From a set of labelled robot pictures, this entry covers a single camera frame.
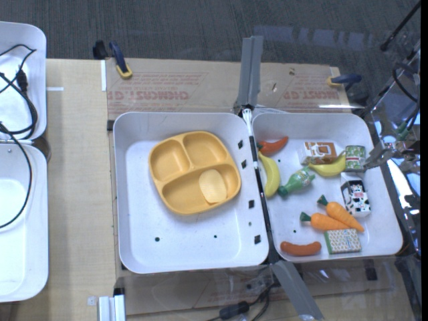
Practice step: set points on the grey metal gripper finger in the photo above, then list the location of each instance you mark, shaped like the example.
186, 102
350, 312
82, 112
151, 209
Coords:
378, 152
376, 164

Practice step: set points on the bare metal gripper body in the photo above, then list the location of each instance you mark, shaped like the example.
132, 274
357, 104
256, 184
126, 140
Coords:
403, 150

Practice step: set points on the green and white can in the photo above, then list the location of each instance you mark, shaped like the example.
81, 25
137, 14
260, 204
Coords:
355, 156

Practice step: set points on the white cow print carton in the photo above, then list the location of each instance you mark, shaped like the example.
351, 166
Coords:
357, 197

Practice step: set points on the yellow banana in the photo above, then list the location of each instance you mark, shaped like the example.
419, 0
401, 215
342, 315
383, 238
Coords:
272, 177
329, 170

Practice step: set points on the white and orange carton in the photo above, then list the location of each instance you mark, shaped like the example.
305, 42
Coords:
317, 150

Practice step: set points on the orange carrot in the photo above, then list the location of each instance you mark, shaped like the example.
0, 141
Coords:
342, 214
326, 222

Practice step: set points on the white plastic tray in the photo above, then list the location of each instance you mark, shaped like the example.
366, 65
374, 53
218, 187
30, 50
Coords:
378, 232
187, 246

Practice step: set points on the green plastic bottle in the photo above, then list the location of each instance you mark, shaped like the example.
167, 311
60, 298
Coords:
297, 181

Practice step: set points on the green and white packet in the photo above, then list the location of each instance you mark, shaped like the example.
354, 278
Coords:
342, 241

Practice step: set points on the red chili pepper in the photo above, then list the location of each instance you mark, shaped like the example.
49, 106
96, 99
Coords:
272, 145

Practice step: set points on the orange sausage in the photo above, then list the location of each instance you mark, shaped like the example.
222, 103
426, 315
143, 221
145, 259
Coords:
301, 248

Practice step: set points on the thin black and white rod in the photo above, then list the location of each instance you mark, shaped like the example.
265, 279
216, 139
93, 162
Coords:
254, 156

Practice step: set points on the pale yellow oval chip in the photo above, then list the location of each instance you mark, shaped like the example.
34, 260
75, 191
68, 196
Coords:
212, 186

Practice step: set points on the brown cardboard board red print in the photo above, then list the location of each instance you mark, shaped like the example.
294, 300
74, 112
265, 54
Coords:
214, 85

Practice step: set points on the yellow divided plate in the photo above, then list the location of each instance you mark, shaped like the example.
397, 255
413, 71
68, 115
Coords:
170, 160

